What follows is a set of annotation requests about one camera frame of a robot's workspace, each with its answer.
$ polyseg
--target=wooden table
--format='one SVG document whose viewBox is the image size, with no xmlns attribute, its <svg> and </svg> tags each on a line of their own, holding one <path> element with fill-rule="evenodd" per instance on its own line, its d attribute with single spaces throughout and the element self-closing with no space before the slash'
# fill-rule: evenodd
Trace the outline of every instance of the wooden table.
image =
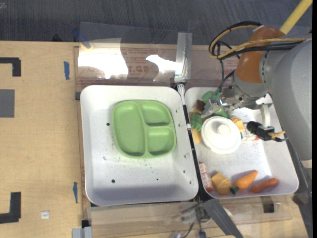
<svg viewBox="0 0 317 238">
<path fill-rule="evenodd" d="M 21 218 L 18 222 L 0 224 L 0 238 L 66 238 L 71 237 L 73 228 L 81 226 L 76 46 L 78 43 L 0 42 L 0 57 L 21 59 L 18 77 L 12 76 L 11 64 L 0 64 L 0 89 L 14 90 L 15 97 L 14 117 L 0 117 L 0 213 L 9 212 L 12 192 L 21 193 Z M 69 63 L 69 79 L 64 62 Z M 78 189 L 77 202 L 74 183 Z M 241 203 L 252 201 L 240 201 L 237 205 Z M 226 201 L 223 204 L 229 209 L 233 205 Z M 291 196 L 283 197 L 283 206 L 287 217 L 279 221 L 244 224 L 240 218 L 237 227 L 249 238 L 308 237 Z M 42 219 L 42 211 L 49 211 L 49 218 Z M 214 223 L 205 223 L 204 227 L 209 237 L 223 235 Z M 94 237 L 105 234 L 96 230 Z M 197 234 L 196 229 L 188 237 Z M 136 237 L 168 238 L 170 232 Z"/>
</svg>

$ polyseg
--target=green divided tray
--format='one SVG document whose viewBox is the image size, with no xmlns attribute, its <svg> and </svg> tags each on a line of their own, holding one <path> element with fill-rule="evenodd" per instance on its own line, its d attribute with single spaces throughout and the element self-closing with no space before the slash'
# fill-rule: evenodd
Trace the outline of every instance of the green divided tray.
<svg viewBox="0 0 317 238">
<path fill-rule="evenodd" d="M 172 115 L 161 102 L 119 102 L 113 109 L 112 124 L 117 148 L 127 157 L 163 156 L 172 152 L 176 146 Z"/>
</svg>

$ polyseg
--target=yellow stick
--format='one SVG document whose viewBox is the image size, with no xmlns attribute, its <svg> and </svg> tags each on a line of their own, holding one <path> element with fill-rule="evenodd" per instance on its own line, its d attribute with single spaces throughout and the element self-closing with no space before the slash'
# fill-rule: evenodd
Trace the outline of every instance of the yellow stick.
<svg viewBox="0 0 317 238">
<path fill-rule="evenodd" d="M 297 21 L 301 18 L 301 16 L 305 13 L 309 6 L 311 6 L 312 3 L 313 0 L 302 0 L 285 21 L 285 23 L 282 25 L 280 31 L 284 34 L 288 34 L 288 32 L 293 28 L 293 26 L 297 23 Z"/>
</svg>

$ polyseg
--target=carrot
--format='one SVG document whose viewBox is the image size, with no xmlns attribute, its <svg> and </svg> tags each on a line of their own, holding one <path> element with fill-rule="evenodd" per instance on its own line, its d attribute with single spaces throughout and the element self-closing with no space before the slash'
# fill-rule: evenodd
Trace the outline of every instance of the carrot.
<svg viewBox="0 0 317 238">
<path fill-rule="evenodd" d="M 250 185 L 252 184 L 252 182 L 256 178 L 257 174 L 258 174 L 258 171 L 255 170 L 255 171 L 252 171 L 252 172 L 248 173 L 247 175 L 237 179 L 237 181 L 234 185 L 235 187 L 232 187 L 230 189 L 231 193 L 235 195 L 235 193 L 238 190 L 245 190 L 248 187 L 250 187 Z"/>
<path fill-rule="evenodd" d="M 257 185 L 253 185 L 251 187 L 251 192 L 260 193 L 261 191 L 263 191 L 267 188 L 274 187 L 277 184 L 278 184 L 278 180 L 276 178 L 271 178 L 271 179 L 265 180 Z"/>
</svg>

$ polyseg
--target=black corner marker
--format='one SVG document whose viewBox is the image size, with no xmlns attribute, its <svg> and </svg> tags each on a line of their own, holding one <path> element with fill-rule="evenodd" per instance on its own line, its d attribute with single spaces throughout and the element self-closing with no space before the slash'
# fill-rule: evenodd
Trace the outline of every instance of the black corner marker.
<svg viewBox="0 0 317 238">
<path fill-rule="evenodd" d="M 12 192 L 10 200 L 10 211 L 0 214 L 0 224 L 18 222 L 21 218 L 21 193 Z"/>
<path fill-rule="evenodd" d="M 0 57 L 0 63 L 11 63 L 12 64 L 12 77 L 20 77 L 21 76 L 21 60 L 19 58 Z"/>
</svg>

